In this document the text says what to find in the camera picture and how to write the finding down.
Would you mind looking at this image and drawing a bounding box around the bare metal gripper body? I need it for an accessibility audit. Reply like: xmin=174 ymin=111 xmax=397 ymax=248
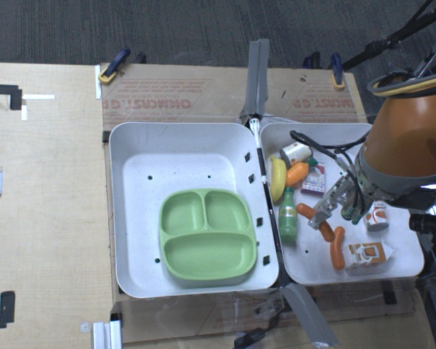
xmin=322 ymin=172 xmax=372 ymax=220

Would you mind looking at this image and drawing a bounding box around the orange sausage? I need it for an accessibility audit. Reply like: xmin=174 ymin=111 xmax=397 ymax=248
xmin=295 ymin=202 xmax=336 ymax=243
xmin=329 ymin=225 xmax=347 ymax=271

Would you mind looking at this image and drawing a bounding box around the pink and white card box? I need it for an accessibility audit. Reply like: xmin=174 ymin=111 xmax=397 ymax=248
xmin=300 ymin=161 xmax=326 ymax=197

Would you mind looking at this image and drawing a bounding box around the green plastic bottle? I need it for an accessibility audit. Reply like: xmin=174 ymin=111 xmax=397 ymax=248
xmin=278 ymin=186 xmax=299 ymax=244

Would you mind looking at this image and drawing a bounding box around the orange carrot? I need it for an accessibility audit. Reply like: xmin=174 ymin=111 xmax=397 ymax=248
xmin=284 ymin=157 xmax=319 ymax=188

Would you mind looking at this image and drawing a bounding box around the orange and white can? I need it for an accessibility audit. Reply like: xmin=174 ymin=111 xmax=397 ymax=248
xmin=363 ymin=200 xmax=390 ymax=233

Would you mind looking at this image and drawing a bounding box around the yellow banana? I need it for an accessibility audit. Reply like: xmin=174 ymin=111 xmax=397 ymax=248
xmin=269 ymin=155 xmax=288 ymax=204

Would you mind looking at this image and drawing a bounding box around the white can with yellow label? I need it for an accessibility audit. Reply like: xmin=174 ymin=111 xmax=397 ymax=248
xmin=279 ymin=141 xmax=313 ymax=167

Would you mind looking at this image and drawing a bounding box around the orange and white carton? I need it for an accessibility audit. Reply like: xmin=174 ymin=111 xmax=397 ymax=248
xmin=342 ymin=241 xmax=394 ymax=270

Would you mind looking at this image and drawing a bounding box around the white plastic tray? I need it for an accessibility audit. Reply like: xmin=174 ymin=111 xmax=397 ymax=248
xmin=259 ymin=121 xmax=426 ymax=287
xmin=108 ymin=121 xmax=280 ymax=300

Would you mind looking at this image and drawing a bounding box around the green divided plate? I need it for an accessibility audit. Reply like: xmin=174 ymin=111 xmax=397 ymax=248
xmin=158 ymin=188 xmax=259 ymax=290

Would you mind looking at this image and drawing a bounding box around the brown cardboard board red print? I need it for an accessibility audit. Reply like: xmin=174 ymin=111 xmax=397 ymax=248
xmin=100 ymin=63 xmax=424 ymax=344

